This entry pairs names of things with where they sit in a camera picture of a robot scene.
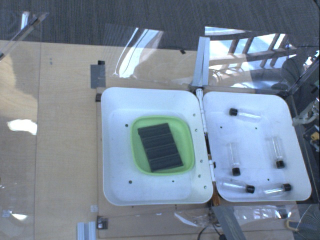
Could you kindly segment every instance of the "green plastic container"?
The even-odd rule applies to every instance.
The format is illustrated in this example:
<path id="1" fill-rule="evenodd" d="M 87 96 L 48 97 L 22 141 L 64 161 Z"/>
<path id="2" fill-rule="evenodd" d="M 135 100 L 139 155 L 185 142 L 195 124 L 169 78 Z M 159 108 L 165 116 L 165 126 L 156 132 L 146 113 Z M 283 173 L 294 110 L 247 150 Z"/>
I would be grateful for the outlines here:
<path id="1" fill-rule="evenodd" d="M 147 155 L 138 134 L 142 127 L 168 123 L 183 166 L 151 172 Z M 176 116 L 153 115 L 137 118 L 131 125 L 131 150 L 136 167 L 148 175 L 177 175 L 185 173 L 195 164 L 194 145 L 188 125 Z"/>

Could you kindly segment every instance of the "wire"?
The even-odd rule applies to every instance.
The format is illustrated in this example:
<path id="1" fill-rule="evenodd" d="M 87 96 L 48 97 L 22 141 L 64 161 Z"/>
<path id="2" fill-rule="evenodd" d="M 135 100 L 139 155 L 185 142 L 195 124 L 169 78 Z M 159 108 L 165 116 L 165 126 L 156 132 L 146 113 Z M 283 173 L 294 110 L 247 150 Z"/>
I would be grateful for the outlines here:
<path id="1" fill-rule="evenodd" d="M 220 234 L 219 231 L 217 230 L 216 225 L 215 225 L 214 223 L 212 223 L 212 226 L 213 226 L 215 232 L 219 235 L 219 237 L 221 237 L 221 234 Z"/>
<path id="2" fill-rule="evenodd" d="M 197 237 L 196 240 L 200 240 L 200 237 L 201 237 L 202 233 L 207 229 L 207 227 L 208 227 L 208 226 L 204 227 L 204 228 L 199 232 L 198 237 Z"/>

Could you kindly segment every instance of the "centrifuge tube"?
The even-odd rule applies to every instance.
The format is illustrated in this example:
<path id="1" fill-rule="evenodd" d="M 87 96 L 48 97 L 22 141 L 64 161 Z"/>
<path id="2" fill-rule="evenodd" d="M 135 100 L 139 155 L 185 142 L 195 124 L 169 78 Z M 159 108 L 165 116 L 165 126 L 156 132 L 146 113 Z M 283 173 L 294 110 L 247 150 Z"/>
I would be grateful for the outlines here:
<path id="1" fill-rule="evenodd" d="M 285 192 L 291 191 L 292 187 L 289 183 L 286 184 L 271 184 L 261 188 L 262 194 L 266 197 L 280 196 Z"/>
<path id="2" fill-rule="evenodd" d="M 240 161 L 237 143 L 231 142 L 228 145 L 228 157 L 233 176 L 239 176 L 240 173 Z"/>
<path id="3" fill-rule="evenodd" d="M 261 119 L 260 113 L 252 112 L 245 109 L 230 108 L 229 115 L 244 121 L 252 122 L 252 123 L 257 123 Z"/>
<path id="4" fill-rule="evenodd" d="M 253 185 L 248 185 L 243 181 L 235 180 L 231 178 L 222 178 L 218 181 L 223 190 L 229 190 L 239 193 L 251 193 L 255 192 L 255 187 Z"/>
<path id="5" fill-rule="evenodd" d="M 273 159 L 275 161 L 275 165 L 278 169 L 284 168 L 284 150 L 282 147 L 281 139 L 278 137 L 271 138 L 271 152 Z"/>

